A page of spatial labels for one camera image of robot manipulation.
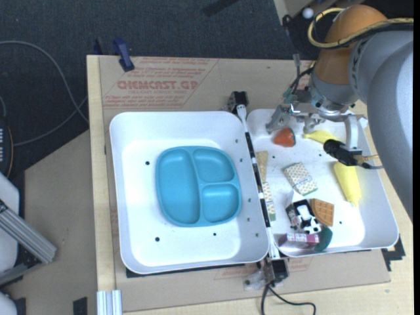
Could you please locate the dark green curved toy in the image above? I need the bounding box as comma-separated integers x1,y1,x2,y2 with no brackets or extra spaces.
314,225,333,252

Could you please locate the black cylinder on white bracket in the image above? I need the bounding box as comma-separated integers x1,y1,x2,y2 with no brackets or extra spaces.
323,114,368,167

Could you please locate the yellow banana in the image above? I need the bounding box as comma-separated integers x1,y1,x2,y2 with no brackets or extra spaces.
302,129,339,145

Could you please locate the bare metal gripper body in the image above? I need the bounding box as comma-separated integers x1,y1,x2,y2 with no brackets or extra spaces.
283,89,354,124

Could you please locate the black block with thin wires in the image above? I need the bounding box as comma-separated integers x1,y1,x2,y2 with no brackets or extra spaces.
243,257,290,290
223,91,249,112

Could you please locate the tall orange dotted carton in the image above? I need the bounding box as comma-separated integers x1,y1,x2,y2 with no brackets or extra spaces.
261,181,276,222

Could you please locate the thin black and white rod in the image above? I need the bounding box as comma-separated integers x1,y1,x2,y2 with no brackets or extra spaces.
236,104,279,259

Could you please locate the white patterned carton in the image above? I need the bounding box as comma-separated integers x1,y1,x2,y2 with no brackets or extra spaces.
283,161,319,197

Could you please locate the orange toy pepper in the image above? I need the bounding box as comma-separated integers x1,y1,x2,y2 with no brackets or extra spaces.
273,127,297,148

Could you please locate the blue divided plate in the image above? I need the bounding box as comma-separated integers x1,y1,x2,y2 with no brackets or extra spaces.
155,146,243,228

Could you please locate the white plastic tray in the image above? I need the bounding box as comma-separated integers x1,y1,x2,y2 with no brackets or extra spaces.
109,111,271,274
245,108,400,259

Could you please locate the brown toy waffle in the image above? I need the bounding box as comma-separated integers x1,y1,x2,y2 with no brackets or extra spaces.
310,198,335,227

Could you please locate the yellow squeeze bottle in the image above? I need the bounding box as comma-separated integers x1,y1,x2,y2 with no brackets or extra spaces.
333,161,362,207

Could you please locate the brown cardboard board, red print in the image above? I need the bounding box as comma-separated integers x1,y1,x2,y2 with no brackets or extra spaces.
98,56,392,313

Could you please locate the pink carton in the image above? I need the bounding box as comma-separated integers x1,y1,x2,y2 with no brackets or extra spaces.
286,232,321,245

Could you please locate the tan toy cracker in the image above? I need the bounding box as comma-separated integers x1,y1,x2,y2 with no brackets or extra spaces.
255,150,269,183

